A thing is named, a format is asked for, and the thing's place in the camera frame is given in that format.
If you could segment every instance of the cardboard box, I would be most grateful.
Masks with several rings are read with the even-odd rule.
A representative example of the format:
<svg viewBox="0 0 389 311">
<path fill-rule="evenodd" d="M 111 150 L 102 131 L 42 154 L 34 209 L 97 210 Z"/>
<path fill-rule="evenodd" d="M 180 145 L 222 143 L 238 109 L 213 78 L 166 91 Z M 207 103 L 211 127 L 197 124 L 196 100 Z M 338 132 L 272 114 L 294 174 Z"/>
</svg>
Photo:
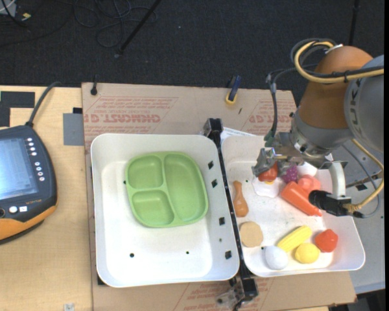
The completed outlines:
<svg viewBox="0 0 389 311">
<path fill-rule="evenodd" d="M 265 135 L 273 121 L 269 91 L 240 89 L 236 103 L 228 105 L 228 89 L 132 84 L 82 84 L 89 236 L 95 310 L 225 310 L 215 298 L 230 289 L 227 281 L 160 284 L 112 288 L 99 284 L 95 265 L 95 221 L 89 148 L 102 133 L 199 134 L 209 118 L 225 127 Z M 278 130 L 288 131 L 295 103 L 290 91 L 277 92 Z M 242 310 L 288 310 L 353 303 L 356 300 L 349 273 L 312 273 L 255 278 L 259 295 Z"/>
</svg>

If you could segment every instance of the yellow cable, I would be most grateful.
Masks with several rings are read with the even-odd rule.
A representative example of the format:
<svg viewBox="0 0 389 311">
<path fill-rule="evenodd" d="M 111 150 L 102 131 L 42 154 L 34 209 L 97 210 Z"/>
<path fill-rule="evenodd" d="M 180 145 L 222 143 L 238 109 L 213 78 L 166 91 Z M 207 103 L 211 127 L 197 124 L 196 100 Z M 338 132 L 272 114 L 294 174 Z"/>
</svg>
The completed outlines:
<svg viewBox="0 0 389 311">
<path fill-rule="evenodd" d="M 350 213 L 353 213 L 356 210 L 361 209 L 363 206 L 365 206 L 367 203 L 369 203 L 374 197 L 378 195 L 383 190 L 384 187 L 384 166 L 382 163 L 373 156 L 367 149 L 365 149 L 356 139 L 351 140 L 358 148 L 360 148 L 370 159 L 372 159 L 382 170 L 382 181 L 377 187 L 375 191 L 373 191 L 370 196 L 368 196 L 363 202 L 360 202 L 359 204 L 343 204 L 343 207 L 345 207 Z"/>
<path fill-rule="evenodd" d="M 312 82 L 330 84 L 330 83 L 347 82 L 349 80 L 354 80 L 354 79 L 357 79 L 360 77 L 371 77 L 371 76 L 378 76 L 378 75 L 384 74 L 384 69 L 382 68 L 382 69 L 378 69 L 375 71 L 366 71 L 366 72 L 363 72 L 362 70 L 360 70 L 359 74 L 348 75 L 346 77 L 339 76 L 339 77 L 322 78 L 322 77 L 316 77 L 316 76 L 310 75 L 303 68 L 301 68 L 301 65 L 299 63 L 299 59 L 300 59 L 302 52 L 305 51 L 311 45 L 324 45 L 324 46 L 327 46 L 330 48 L 333 47 L 334 45 L 329 41 L 321 41 L 321 42 L 311 41 L 311 42 L 305 44 L 304 46 L 302 46 L 297 51 L 297 53 L 294 55 L 294 65 L 296 66 L 296 69 L 299 72 L 299 74 L 302 75 L 302 77 L 304 77 Z"/>
</svg>

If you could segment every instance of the yellow toy corn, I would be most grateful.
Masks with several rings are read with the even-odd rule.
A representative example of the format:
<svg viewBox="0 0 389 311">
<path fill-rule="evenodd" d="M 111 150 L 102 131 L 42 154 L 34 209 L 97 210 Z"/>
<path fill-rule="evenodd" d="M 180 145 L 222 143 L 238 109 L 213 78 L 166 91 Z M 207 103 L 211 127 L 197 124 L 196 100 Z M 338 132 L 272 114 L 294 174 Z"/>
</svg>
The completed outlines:
<svg viewBox="0 0 389 311">
<path fill-rule="evenodd" d="M 307 225 L 299 226 L 286 237 L 280 240 L 277 247 L 281 248 L 285 252 L 291 251 L 298 247 L 301 243 L 306 241 L 312 234 L 311 228 Z"/>
</svg>

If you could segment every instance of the screen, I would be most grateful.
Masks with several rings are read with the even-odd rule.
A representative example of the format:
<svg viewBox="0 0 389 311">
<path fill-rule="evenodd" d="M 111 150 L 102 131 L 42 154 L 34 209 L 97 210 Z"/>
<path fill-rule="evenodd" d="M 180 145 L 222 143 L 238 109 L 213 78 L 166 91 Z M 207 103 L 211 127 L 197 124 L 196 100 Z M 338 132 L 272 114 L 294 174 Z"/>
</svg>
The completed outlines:
<svg viewBox="0 0 389 311">
<path fill-rule="evenodd" d="M 0 139 L 0 200 L 37 191 L 24 140 Z"/>
</svg>

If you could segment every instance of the tan round toy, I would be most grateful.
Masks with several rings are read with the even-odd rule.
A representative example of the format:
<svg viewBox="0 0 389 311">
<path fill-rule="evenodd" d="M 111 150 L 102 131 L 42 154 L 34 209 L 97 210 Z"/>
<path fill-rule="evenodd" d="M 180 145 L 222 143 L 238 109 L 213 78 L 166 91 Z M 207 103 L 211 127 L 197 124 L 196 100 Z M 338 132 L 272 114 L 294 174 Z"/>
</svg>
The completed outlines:
<svg viewBox="0 0 389 311">
<path fill-rule="evenodd" d="M 264 234 L 262 233 L 261 227 L 253 221 L 241 224 L 239 233 L 242 244 L 248 248 L 260 246 L 264 240 Z"/>
</svg>

